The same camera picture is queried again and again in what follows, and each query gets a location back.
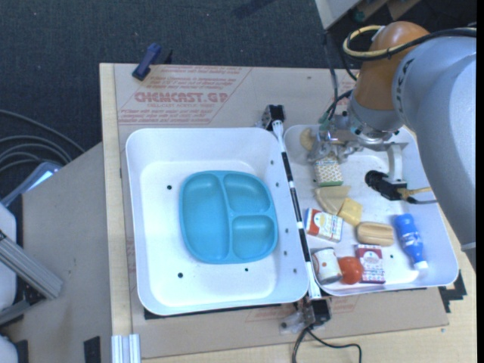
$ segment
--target blue plate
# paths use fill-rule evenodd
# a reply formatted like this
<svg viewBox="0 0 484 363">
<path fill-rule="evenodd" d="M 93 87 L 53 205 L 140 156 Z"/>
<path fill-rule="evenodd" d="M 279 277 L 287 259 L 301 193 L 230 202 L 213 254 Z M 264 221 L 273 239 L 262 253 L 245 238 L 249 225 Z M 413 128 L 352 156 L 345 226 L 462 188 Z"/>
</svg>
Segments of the blue plate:
<svg viewBox="0 0 484 363">
<path fill-rule="evenodd" d="M 179 203 L 183 240 L 200 261 L 258 261 L 278 242 L 271 194 L 249 173 L 205 171 L 190 175 L 181 185 Z"/>
</svg>

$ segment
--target black floor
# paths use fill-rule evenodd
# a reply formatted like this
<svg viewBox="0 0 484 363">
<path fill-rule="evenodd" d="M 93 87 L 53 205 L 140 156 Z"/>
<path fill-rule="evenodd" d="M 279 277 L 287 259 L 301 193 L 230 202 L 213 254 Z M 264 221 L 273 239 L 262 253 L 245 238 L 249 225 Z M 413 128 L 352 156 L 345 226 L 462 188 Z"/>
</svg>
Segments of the black floor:
<svg viewBox="0 0 484 363">
<path fill-rule="evenodd" d="M 173 64 L 343 68 L 339 50 L 350 31 L 392 21 L 386 8 L 364 24 L 347 15 L 327 31 L 327 60 L 314 0 L 0 0 L 0 12 L 0 110 L 50 126 L 86 150 L 101 141 L 99 63 L 138 63 L 156 42 L 159 61 L 172 51 Z M 466 26 L 476 22 L 476 0 L 423 0 L 400 19 L 431 32 Z M 0 113 L 0 126 L 0 155 L 20 143 L 4 138 L 18 135 L 80 154 L 24 120 Z M 0 197 L 35 168 L 5 168 L 21 159 L 0 156 Z"/>
</svg>

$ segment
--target tin can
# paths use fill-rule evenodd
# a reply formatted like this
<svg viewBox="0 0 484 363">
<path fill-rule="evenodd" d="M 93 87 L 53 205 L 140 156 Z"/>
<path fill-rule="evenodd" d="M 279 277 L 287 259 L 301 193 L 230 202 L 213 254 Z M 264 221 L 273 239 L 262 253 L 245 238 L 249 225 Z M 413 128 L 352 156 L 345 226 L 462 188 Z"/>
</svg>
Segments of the tin can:
<svg viewBox="0 0 484 363">
<path fill-rule="evenodd" d="M 316 249 L 312 255 L 312 265 L 320 285 L 331 284 L 343 278 L 338 258 L 333 247 Z"/>
</svg>

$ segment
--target white bottle cap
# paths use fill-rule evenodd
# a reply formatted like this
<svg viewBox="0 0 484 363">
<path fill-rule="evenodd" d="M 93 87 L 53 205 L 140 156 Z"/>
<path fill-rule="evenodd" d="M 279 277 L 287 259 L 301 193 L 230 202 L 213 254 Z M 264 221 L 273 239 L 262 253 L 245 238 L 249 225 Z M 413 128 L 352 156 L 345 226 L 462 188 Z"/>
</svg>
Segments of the white bottle cap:
<svg viewBox="0 0 484 363">
<path fill-rule="evenodd" d="M 427 261 L 420 261 L 420 262 L 414 263 L 414 268 L 416 268 L 417 270 L 424 270 L 424 269 L 427 269 L 428 267 L 429 267 L 429 264 L 427 263 Z"/>
</svg>

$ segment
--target red ball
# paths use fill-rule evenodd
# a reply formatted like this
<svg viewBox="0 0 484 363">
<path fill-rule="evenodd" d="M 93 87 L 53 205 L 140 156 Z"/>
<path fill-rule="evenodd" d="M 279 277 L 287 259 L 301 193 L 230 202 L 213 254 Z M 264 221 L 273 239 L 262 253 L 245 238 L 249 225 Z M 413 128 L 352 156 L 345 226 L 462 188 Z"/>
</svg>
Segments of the red ball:
<svg viewBox="0 0 484 363">
<path fill-rule="evenodd" d="M 341 282 L 353 285 L 361 280 L 363 276 L 363 265 L 357 257 L 342 257 L 338 259 L 343 278 Z"/>
</svg>

